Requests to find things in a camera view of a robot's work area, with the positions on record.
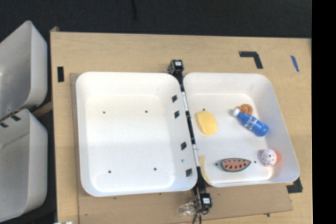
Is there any watermelon slice toy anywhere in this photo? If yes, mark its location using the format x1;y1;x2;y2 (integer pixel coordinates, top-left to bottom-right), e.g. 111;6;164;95
219;157;252;173

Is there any white spotted ball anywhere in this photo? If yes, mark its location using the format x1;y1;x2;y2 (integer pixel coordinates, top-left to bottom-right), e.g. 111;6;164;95
260;149;281;166

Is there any yellow oval slice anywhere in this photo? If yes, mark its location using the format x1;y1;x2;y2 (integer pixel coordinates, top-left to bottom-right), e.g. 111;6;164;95
196;110;218;136

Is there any black block with wires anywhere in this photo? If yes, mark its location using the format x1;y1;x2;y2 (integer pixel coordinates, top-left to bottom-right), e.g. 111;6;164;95
167;59;184;74
193;187;212;210

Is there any thin black and white rod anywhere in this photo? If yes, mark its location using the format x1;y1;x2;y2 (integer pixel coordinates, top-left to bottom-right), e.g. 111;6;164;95
176;70;204;189

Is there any white plastic tray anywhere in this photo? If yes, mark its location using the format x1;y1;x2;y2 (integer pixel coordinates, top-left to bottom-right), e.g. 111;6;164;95
75;71;198;197
182;72;300;188

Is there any orange toy doughnut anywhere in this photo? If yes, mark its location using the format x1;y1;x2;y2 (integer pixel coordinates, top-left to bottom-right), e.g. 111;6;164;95
237;103;254;115

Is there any blue toy bottle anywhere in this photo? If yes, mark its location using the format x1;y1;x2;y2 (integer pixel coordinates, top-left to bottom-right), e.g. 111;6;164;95
232;108;269;137

